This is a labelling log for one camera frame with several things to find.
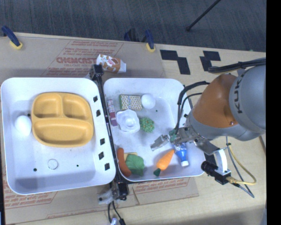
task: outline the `small box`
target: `small box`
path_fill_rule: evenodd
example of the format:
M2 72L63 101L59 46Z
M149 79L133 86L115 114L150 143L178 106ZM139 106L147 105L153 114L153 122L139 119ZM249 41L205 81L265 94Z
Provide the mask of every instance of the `small box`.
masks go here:
M115 113L114 106L113 106L113 100L112 99L107 100L107 105L108 105L108 113L109 113L109 118L111 120L111 125L113 125L115 127L118 125L118 123L117 123L116 113Z
M137 95L120 95L120 109L131 109L134 111L140 111L142 109L141 97Z

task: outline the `small carton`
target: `small carton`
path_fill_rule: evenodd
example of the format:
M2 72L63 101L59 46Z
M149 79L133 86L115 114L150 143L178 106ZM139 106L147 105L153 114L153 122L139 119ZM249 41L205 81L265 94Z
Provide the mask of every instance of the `small carton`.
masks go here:
M109 113L109 117L111 120L111 125L116 127L118 125L118 123L117 123L116 113L115 113L114 106L113 106L113 100L112 99L107 100L107 105L108 105L108 113Z
M119 58L100 54L96 60L98 65L102 65L104 71L112 73L125 73L126 64Z
M141 97L137 95L120 95L120 109L131 109L134 111L140 111L142 109Z

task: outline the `black cable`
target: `black cable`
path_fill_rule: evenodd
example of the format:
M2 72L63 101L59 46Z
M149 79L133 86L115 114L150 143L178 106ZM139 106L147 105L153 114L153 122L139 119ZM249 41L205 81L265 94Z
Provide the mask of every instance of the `black cable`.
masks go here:
M112 204L113 209L115 210L117 216L119 217L120 225L126 225L126 224L125 224L125 221L123 220L123 218L121 218L121 216L119 215L118 211L116 210L116 206L114 205L114 201L112 201L111 203L108 204L108 220L109 220L109 222L110 222L110 223L112 222L112 219L111 219L111 216L110 216L110 207L111 207L111 204Z
M239 175L241 181L244 181L242 175L240 174L240 172L239 172L239 170L238 170L238 168L237 168L237 166L236 166L236 164L235 164L235 161L234 161L234 159L233 159L233 156L232 156L232 154L231 154L231 151L230 151L230 148L229 148L229 146L231 145L231 143L227 142L226 145L227 145L228 153L229 153L229 156L230 156L231 161L232 161L232 163L233 163L233 166L234 166L234 168L235 168L237 174ZM233 185L236 186L236 187L238 187L238 188L240 188L240 189L242 189L242 190L245 191L247 194L249 194L251 197L253 197L253 198L255 197L255 196L253 195L253 193L251 192L251 190L249 189L249 187L248 187L246 184L245 184L245 187L246 187L247 189L245 189L244 187L240 186L239 184L233 183Z
M186 100L192 96L196 96L196 95L201 95L202 93L201 92L198 92L198 93L194 93L194 94L191 94L189 96L187 96L186 98L184 98L183 102L182 102L182 105L181 106L178 106L178 119L177 119L177 124L175 126L175 130L176 130L176 134L178 132L178 128L179 128L179 123L180 123L180 119L181 119L181 116L182 116L182 112L183 112L183 107L184 107L184 103L186 102Z
M110 209L111 209L111 203L108 204L108 220L109 220L109 223L111 223L111 215L110 215Z
M182 98L184 96L184 94L188 91L188 90L191 90L195 87L198 87L198 86L201 86L201 85L208 85L210 84L209 82L206 82L206 81L201 81L201 82L195 82L191 85L188 85L186 86L179 94L179 98L178 98L178 101L177 101L177 104L178 104L178 115L177 115L177 124L174 128L175 130L175 134L178 133L178 128L179 128L179 123L180 123L180 118L181 118L181 112L182 112L182 109L181 109L181 104L182 104Z
M223 67L216 67L212 66L208 68L208 72L210 73L224 73L224 72L229 72L232 70L237 70L240 68L248 68L248 67L255 67L255 66L263 66L266 65L266 58L261 58L257 60L251 60L247 62L238 62L235 64L223 66Z

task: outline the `orange carrot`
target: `orange carrot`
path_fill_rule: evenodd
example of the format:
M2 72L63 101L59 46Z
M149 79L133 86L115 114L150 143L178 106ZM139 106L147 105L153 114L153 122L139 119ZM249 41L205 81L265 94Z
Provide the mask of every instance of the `orange carrot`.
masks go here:
M167 169L172 160L175 150L168 151L156 164L157 169L153 172L154 175L159 176L160 172Z
M123 148L119 148L117 150L117 157L118 157L118 166L120 167L122 174L126 177L129 177L132 174L132 172L126 165Z

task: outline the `toy egg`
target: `toy egg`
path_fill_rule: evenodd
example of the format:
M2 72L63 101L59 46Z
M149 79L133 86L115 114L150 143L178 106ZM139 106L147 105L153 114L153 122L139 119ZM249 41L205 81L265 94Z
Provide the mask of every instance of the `toy egg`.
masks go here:
M15 128L19 133L28 136L31 132L32 124L29 117L21 115L15 120Z
M144 94L141 96L141 104L146 109L151 109L155 106L156 100L151 94Z

